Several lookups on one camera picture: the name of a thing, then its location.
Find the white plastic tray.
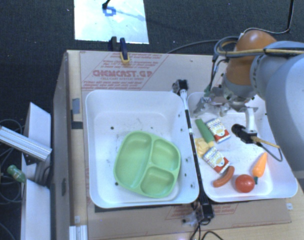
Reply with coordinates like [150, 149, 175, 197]
[186, 91, 299, 203]
[85, 89, 200, 209]

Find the yellow toy food piece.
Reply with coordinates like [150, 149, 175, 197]
[194, 137, 211, 159]

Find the green toy vegetable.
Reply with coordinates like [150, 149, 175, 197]
[6, 164, 27, 184]

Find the orange toy carrot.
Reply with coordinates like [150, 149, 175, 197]
[251, 151, 269, 185]

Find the green divided plate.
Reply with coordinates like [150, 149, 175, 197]
[112, 130, 182, 199]

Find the brown cardboard board red print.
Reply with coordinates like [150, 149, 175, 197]
[79, 50, 292, 238]

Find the black block with thin wires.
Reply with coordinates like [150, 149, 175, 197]
[191, 202, 216, 225]
[172, 79, 190, 95]

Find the red toy tomato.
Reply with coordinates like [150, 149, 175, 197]
[234, 174, 256, 194]

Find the red and white carton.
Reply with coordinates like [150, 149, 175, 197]
[202, 146, 231, 174]
[205, 117, 231, 144]

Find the thin black and white rod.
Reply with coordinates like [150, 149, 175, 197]
[180, 89, 208, 208]

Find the brown toy sausage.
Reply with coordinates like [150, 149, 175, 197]
[212, 165, 236, 188]

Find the green toy vegetable stick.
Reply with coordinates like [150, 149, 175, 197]
[194, 118, 216, 143]

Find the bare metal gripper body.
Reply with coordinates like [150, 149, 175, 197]
[208, 85, 258, 114]

